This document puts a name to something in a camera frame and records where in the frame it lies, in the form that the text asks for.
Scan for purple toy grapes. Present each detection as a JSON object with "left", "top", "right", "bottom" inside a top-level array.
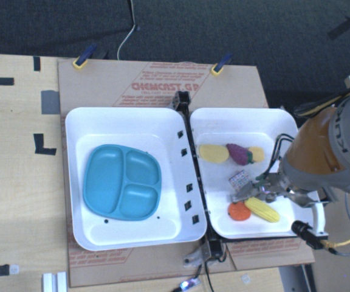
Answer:
[{"left": 225, "top": 143, "right": 255, "bottom": 167}]

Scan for thin black and white rod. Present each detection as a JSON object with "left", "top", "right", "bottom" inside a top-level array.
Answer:
[{"left": 179, "top": 101, "right": 223, "bottom": 269}]

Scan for white plastic tray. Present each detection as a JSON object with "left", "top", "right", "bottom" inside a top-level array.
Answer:
[
  {"left": 189, "top": 107, "right": 326, "bottom": 240},
  {"left": 64, "top": 106, "right": 208, "bottom": 252}
]

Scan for black cylinder on white bracket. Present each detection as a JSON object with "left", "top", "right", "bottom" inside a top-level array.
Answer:
[{"left": 290, "top": 192, "right": 329, "bottom": 251}]

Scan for small yellow round toy food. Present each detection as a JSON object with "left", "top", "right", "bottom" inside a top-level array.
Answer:
[{"left": 247, "top": 146, "right": 266, "bottom": 164}]

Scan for blue divided plate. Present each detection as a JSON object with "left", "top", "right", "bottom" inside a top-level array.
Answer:
[{"left": 82, "top": 144, "right": 163, "bottom": 222}]

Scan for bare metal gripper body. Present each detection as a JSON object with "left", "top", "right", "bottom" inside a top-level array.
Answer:
[{"left": 253, "top": 173, "right": 292, "bottom": 201}]

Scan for black block with thin wires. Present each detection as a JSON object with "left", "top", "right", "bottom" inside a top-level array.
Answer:
[
  {"left": 174, "top": 90, "right": 192, "bottom": 113},
  {"left": 206, "top": 238, "right": 226, "bottom": 260}
]

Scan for yellow toy corn cob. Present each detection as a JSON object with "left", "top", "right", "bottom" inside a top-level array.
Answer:
[{"left": 244, "top": 196, "right": 281, "bottom": 224}]

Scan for brown cardboard board red print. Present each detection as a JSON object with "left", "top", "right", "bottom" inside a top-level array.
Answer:
[{"left": 57, "top": 58, "right": 316, "bottom": 288}]

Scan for multicoloured patterned cube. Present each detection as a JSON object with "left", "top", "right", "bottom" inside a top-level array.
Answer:
[{"left": 228, "top": 169, "right": 252, "bottom": 192}]

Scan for yellow oval toy food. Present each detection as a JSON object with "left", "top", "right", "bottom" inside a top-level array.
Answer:
[{"left": 198, "top": 144, "right": 231, "bottom": 164}]

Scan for orange toy pumpkin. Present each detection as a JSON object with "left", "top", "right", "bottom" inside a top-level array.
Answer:
[{"left": 227, "top": 201, "right": 252, "bottom": 222}]

